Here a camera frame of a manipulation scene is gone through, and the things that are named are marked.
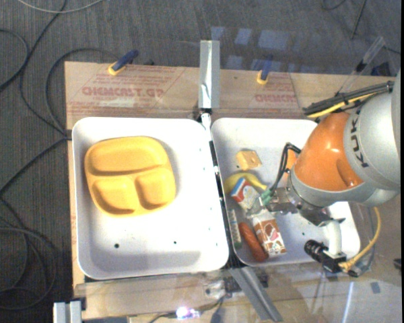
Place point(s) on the red sausage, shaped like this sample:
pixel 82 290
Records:
pixel 252 242

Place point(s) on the orange and brown carton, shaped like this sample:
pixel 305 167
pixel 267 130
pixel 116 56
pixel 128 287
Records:
pixel 271 235

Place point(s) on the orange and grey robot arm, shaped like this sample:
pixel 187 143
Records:
pixel 326 160

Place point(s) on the black cylinder on white bracket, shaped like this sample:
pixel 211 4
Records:
pixel 335 237

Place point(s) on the red and white carton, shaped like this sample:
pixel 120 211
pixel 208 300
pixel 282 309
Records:
pixel 245 194

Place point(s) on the clear plastic bottle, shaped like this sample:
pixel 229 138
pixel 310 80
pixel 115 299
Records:
pixel 235 231

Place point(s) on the white plastic tray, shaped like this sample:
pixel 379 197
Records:
pixel 148 241
pixel 256 136

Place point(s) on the yellow banana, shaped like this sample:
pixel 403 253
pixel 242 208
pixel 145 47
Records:
pixel 231 181

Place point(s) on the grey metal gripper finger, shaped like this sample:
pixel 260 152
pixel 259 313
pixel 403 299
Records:
pixel 258 210

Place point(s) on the yellow divided plate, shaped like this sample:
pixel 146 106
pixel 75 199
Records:
pixel 128 177

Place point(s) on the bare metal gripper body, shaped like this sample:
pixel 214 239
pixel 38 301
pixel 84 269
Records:
pixel 282 200

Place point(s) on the brown cardboard board red print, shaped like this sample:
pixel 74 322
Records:
pixel 138 93

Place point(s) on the yellow cheese wedge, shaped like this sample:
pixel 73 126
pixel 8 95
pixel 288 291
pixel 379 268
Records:
pixel 248 160

